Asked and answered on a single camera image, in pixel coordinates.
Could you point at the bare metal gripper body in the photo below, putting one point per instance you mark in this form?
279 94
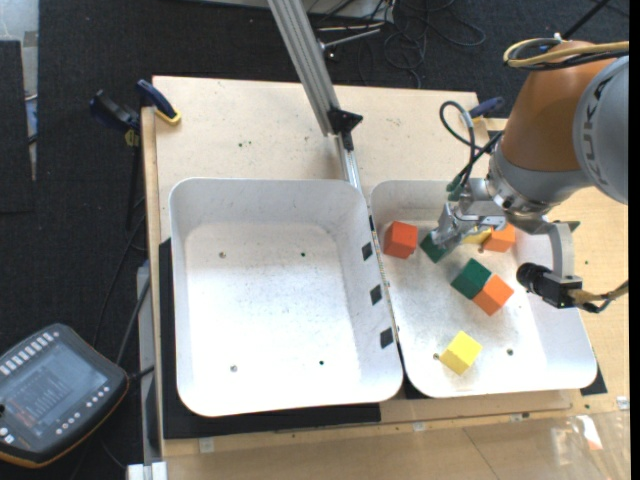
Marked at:
480 208

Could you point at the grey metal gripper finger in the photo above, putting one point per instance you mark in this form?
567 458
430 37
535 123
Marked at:
455 232
440 233

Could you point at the green cube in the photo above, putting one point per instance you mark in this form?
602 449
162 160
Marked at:
470 278
431 252

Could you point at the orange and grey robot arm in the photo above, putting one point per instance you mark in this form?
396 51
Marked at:
545 118

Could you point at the yellow cube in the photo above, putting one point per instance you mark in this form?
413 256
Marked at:
475 238
461 353

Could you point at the orange cube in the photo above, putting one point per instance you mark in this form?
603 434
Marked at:
501 240
400 240
494 294

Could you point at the thin black and white rod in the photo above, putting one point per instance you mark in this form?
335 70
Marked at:
387 283

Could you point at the white plastic tray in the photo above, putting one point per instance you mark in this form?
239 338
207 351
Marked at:
270 298
430 313

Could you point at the pale wood board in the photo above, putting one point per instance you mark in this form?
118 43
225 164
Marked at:
240 128

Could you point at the black cylinder on white bracket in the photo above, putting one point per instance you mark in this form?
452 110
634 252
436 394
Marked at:
550 283

